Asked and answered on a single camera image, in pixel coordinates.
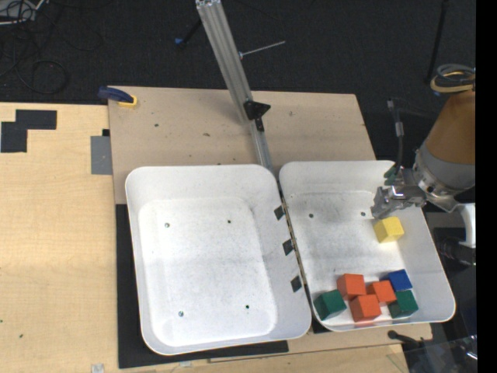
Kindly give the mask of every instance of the yellow block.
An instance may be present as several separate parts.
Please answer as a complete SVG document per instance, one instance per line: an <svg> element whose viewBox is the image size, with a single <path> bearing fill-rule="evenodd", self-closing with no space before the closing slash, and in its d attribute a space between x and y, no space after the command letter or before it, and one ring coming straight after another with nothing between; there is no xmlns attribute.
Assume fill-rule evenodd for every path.
<svg viewBox="0 0 497 373"><path fill-rule="evenodd" d="M388 217L374 225L374 233L380 243L399 240L404 235L401 221L398 217Z"/></svg>

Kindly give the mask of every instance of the cube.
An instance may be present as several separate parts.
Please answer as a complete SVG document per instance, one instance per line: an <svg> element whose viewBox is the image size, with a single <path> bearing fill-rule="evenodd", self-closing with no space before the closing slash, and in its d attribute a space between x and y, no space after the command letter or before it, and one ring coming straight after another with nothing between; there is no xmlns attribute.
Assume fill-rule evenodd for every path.
<svg viewBox="0 0 497 373"><path fill-rule="evenodd" d="M366 293L369 295L376 295L378 301L384 304L390 304L397 300L394 288L391 286L390 281L377 281L369 284L366 288Z"/></svg>
<svg viewBox="0 0 497 373"><path fill-rule="evenodd" d="M380 243L393 242L404 235L401 221L395 216L383 218L374 224L373 229Z"/></svg>
<svg viewBox="0 0 497 373"><path fill-rule="evenodd" d="M366 283L361 274L343 274L336 281L336 286L343 299L347 301L366 294Z"/></svg>
<svg viewBox="0 0 497 373"><path fill-rule="evenodd" d="M392 318L405 318L411 316L419 307L410 290L396 291L397 301L388 305L388 310Z"/></svg>
<svg viewBox="0 0 497 373"><path fill-rule="evenodd" d="M409 280L409 276L405 270L395 270L390 272L382 280L389 280L391 286L394 288L394 291L403 291L412 289L411 281Z"/></svg>
<svg viewBox="0 0 497 373"><path fill-rule="evenodd" d="M358 295L349 303L354 322L373 320L381 315L376 295Z"/></svg>
<svg viewBox="0 0 497 373"><path fill-rule="evenodd" d="M328 291L320 295L314 300L314 307L321 320L337 316L347 309L338 290Z"/></svg>

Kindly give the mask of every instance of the wooden board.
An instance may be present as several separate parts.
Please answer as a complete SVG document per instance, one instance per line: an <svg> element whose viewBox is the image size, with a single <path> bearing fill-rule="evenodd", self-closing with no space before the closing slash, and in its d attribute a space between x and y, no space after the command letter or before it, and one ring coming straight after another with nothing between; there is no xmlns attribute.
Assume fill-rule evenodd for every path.
<svg viewBox="0 0 497 373"><path fill-rule="evenodd" d="M137 97L135 108L109 101L114 191L140 166L257 163L252 136L241 125L227 90L119 87ZM352 94L254 92L268 103L264 127L276 174L287 162L375 160Z"/></svg>
<svg viewBox="0 0 497 373"><path fill-rule="evenodd" d="M29 131L27 153L0 153L2 370L87 372L103 363L105 373L120 371L113 179L92 175L90 157L90 137L108 128L108 109L3 103L0 119L14 120L16 109L56 110L57 130ZM396 329L431 338L427 324ZM370 347L384 343L396 345ZM378 363L372 371L396 371L388 355L401 355L384 328L309 333L289 347L292 354L277 357L194 361L189 371L321 372L332 364L361 371L371 359ZM354 350L330 351L348 347ZM181 371L178 364L126 371L175 368Z"/></svg>

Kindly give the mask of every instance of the red block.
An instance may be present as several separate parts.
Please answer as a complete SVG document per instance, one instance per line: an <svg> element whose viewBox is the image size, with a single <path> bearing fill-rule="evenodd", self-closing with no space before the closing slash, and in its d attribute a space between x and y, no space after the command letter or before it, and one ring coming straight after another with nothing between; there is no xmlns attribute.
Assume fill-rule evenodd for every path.
<svg viewBox="0 0 497 373"><path fill-rule="evenodd" d="M343 274L336 281L336 285L344 300L352 300L358 295L366 294L364 276L360 274Z"/></svg>
<svg viewBox="0 0 497 373"><path fill-rule="evenodd" d="M376 295L358 295L349 304L354 322L373 320L381 315Z"/></svg>
<svg viewBox="0 0 497 373"><path fill-rule="evenodd" d="M390 281L373 282L366 288L369 295L376 295L379 302L390 304L397 300L394 288L391 286Z"/></svg>

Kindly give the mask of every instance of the white tray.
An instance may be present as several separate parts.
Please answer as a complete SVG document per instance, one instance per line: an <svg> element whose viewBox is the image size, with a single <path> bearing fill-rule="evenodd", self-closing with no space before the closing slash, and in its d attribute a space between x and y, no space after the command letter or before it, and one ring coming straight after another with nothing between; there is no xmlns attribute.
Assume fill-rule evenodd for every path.
<svg viewBox="0 0 497 373"><path fill-rule="evenodd" d="M276 180L257 165L141 167L126 193L141 331L158 354L304 335Z"/></svg>
<svg viewBox="0 0 497 373"><path fill-rule="evenodd" d="M346 331L396 323L444 322L455 312L455 301L422 210L397 211L405 234L396 242L379 243L370 207L388 161L292 162L280 171L288 214L312 300L336 289L342 274L363 274L377 281L393 270L405 269L419 310L408 318L392 319L387 306L373 321L355 323L347 310L320 320L327 329Z"/></svg>

